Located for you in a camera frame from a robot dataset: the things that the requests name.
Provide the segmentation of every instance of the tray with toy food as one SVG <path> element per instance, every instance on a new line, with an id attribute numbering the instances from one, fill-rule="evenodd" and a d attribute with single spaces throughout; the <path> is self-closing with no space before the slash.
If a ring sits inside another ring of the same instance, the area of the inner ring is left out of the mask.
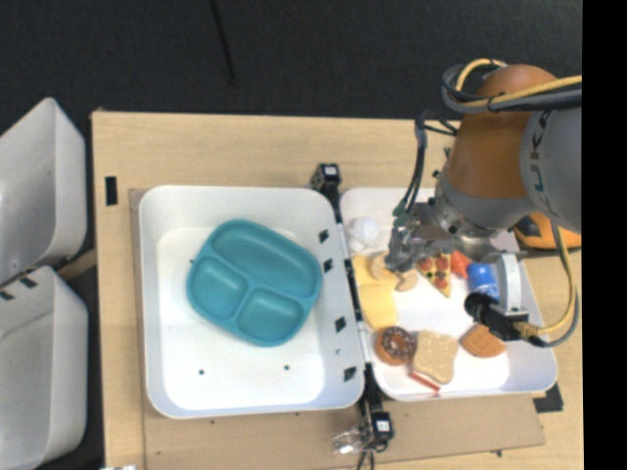
<path id="1" fill-rule="evenodd" d="M 469 260 L 461 253 L 438 253 L 403 275 L 387 270 L 392 211 L 405 192 L 355 188 L 340 202 L 378 386 L 392 399 L 406 401 L 549 389 L 557 377 L 551 349 L 503 342 L 464 310 Z M 421 190 L 418 200 L 432 194 Z M 493 242 L 499 250 L 518 251 L 513 234 L 505 232 Z M 542 324 L 520 266 L 522 303 L 530 320 Z"/>

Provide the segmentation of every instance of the wooden table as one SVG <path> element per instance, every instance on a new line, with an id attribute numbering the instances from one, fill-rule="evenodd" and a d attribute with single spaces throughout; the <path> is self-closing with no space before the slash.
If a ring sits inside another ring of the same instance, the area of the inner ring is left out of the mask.
<path id="1" fill-rule="evenodd" d="M 356 407 L 193 421 L 157 413 L 142 389 L 129 190 L 162 184 L 303 187 L 336 163 L 341 189 L 405 187 L 415 156 L 412 120 L 95 112 L 93 182 L 100 307 L 105 462 L 139 469 L 355 467 L 330 438 L 359 421 Z M 452 138 L 431 134 L 423 186 Z M 581 288 L 581 252 L 572 255 Z M 557 257 L 525 265 L 541 312 L 567 300 Z M 564 411 L 537 414 L 531 395 L 386 401 L 397 437 L 377 468 L 583 468 L 582 342 L 555 350 Z M 504 450 L 501 455 L 493 451 Z"/>

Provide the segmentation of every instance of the blue object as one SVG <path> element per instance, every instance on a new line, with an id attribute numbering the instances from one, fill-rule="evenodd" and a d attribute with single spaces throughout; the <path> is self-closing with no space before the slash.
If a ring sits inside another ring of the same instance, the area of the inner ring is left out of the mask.
<path id="1" fill-rule="evenodd" d="M 194 259 L 187 297 L 214 324 L 274 347 L 303 326 L 321 286 L 309 251 L 265 226 L 233 219 L 214 230 Z"/>
<path id="2" fill-rule="evenodd" d="M 468 286 L 471 293 L 482 293 L 499 299 L 499 284 L 495 277 L 495 268 L 491 264 L 472 262 L 466 268 Z"/>

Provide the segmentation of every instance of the chocolate donut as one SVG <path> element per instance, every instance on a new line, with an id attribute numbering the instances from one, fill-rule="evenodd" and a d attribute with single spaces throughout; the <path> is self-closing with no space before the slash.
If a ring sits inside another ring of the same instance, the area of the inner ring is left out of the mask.
<path id="1" fill-rule="evenodd" d="M 374 351 L 388 364 L 410 363 L 415 354 L 415 337 L 402 327 L 387 327 L 379 331 Z"/>

